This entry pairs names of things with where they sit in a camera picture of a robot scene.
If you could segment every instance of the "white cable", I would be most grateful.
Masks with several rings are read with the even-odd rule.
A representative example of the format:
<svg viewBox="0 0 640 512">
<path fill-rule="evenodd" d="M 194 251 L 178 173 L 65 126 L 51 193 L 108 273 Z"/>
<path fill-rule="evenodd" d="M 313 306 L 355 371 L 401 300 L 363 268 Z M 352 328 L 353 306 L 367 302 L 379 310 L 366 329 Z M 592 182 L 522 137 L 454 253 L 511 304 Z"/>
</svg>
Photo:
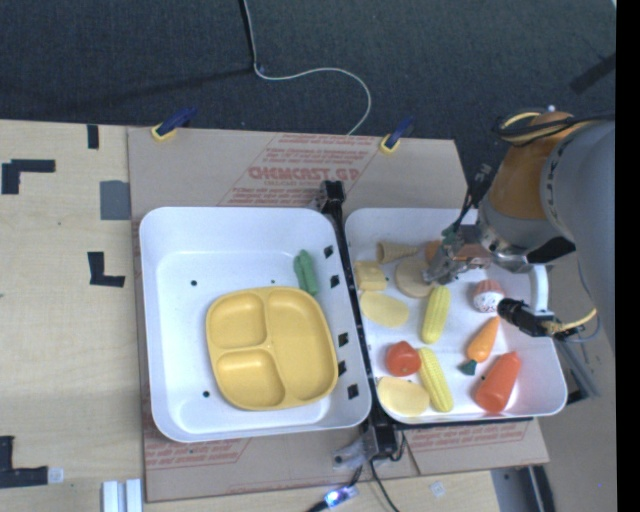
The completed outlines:
<svg viewBox="0 0 640 512">
<path fill-rule="evenodd" d="M 367 117 L 369 116 L 369 112 L 371 112 L 371 92 L 369 91 L 369 88 L 367 87 L 367 84 L 365 84 L 364 81 L 359 76 L 351 73 L 350 71 L 347 71 L 347 70 L 341 69 L 341 68 L 332 68 L 332 67 L 322 67 L 322 68 L 309 69 L 307 71 L 302 71 L 300 73 L 296 73 L 296 74 L 293 74 L 293 75 L 287 75 L 287 76 L 267 76 L 267 75 L 263 74 L 258 69 L 258 52 L 256 50 L 255 39 L 253 37 L 253 24 L 251 22 L 251 13 L 249 12 L 249 7 L 247 5 L 247 0 L 243 0 L 243 4 L 244 4 L 245 14 L 247 16 L 247 27 L 249 29 L 249 38 L 251 39 L 251 51 L 253 53 L 253 71 L 255 72 L 255 74 L 257 76 L 259 76 L 263 80 L 269 80 L 269 81 L 272 81 L 272 82 L 277 82 L 277 81 L 284 81 L 284 80 L 293 80 L 295 78 L 300 78 L 300 77 L 303 77 L 303 76 L 306 76 L 306 75 L 311 75 L 313 73 L 333 72 L 333 73 L 342 73 L 343 75 L 347 75 L 348 77 L 353 78 L 355 81 L 357 81 L 362 86 L 362 88 L 364 89 L 364 92 L 367 95 L 367 109 L 365 110 L 365 113 L 362 116 L 362 118 L 360 118 L 360 121 L 358 121 L 358 123 L 347 133 L 347 135 L 353 135 L 353 133 L 358 128 L 360 128 L 362 123 L 364 123 L 364 121 L 367 119 Z"/>
</svg>

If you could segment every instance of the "orange carrot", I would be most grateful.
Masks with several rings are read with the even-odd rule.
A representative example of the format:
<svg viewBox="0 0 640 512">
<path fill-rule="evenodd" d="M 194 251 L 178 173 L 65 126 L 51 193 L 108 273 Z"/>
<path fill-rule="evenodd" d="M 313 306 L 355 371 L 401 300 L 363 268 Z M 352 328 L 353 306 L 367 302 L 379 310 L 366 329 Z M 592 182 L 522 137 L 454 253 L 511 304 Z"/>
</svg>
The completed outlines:
<svg viewBox="0 0 640 512">
<path fill-rule="evenodd" d="M 467 346 L 467 357 L 469 361 L 462 365 L 460 369 L 467 375 L 475 375 L 476 365 L 486 361 L 498 335 L 500 317 L 494 316 L 485 322 L 480 332 L 471 340 Z"/>
</svg>

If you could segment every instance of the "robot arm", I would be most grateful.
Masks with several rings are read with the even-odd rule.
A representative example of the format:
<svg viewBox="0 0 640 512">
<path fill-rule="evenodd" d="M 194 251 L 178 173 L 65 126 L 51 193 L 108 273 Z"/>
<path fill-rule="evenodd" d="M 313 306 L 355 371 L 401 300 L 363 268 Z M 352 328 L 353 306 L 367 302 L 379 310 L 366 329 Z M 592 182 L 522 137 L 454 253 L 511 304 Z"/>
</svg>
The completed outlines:
<svg viewBox="0 0 640 512">
<path fill-rule="evenodd" d="M 528 117 L 525 129 L 502 131 L 514 145 L 478 202 L 478 220 L 459 219 L 443 232 L 425 280 L 446 283 L 489 264 L 528 272 L 575 250 L 615 353 L 615 122 L 560 112 Z M 550 334 L 548 311 L 505 299 L 499 313 L 532 336 Z"/>
</svg>

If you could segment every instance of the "yellow corn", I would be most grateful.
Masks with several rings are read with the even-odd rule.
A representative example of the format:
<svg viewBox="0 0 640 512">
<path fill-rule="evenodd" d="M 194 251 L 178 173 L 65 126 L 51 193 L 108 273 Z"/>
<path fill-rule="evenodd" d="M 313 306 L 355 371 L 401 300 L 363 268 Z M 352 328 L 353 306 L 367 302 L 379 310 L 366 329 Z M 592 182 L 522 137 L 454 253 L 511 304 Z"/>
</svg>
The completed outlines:
<svg viewBox="0 0 640 512">
<path fill-rule="evenodd" d="M 429 393 L 431 405 L 436 411 L 449 412 L 453 409 L 453 396 L 444 377 L 438 358 L 429 348 L 418 350 L 420 354 L 420 379 Z"/>
<path fill-rule="evenodd" d="M 421 337 L 425 343 L 435 343 L 442 336 L 449 314 L 451 292 L 446 286 L 438 286 L 429 295 L 427 309 L 422 322 Z"/>
</svg>

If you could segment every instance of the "light wood surface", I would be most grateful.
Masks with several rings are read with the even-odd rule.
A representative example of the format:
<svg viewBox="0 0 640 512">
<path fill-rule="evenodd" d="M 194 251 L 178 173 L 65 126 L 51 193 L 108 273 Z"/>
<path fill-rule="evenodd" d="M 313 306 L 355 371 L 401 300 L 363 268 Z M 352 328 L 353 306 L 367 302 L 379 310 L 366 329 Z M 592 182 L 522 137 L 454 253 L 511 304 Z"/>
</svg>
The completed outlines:
<svg viewBox="0 0 640 512">
<path fill-rule="evenodd" d="M 100 218 L 99 183 L 128 181 L 126 129 L 0 122 L 0 160 L 55 159 L 56 172 L 22 173 L 0 196 L 0 435 L 13 435 L 14 467 L 64 470 L 60 484 L 0 489 L 0 509 L 100 510 L 108 480 L 143 478 L 131 223 Z M 87 252 L 105 253 L 122 288 L 91 286 Z M 438 482 L 445 494 L 436 497 Z M 400 510 L 498 511 L 487 471 L 387 480 Z M 375 483 L 341 510 L 390 510 Z M 327 489 L 179 503 L 164 510 L 305 510 Z"/>
</svg>

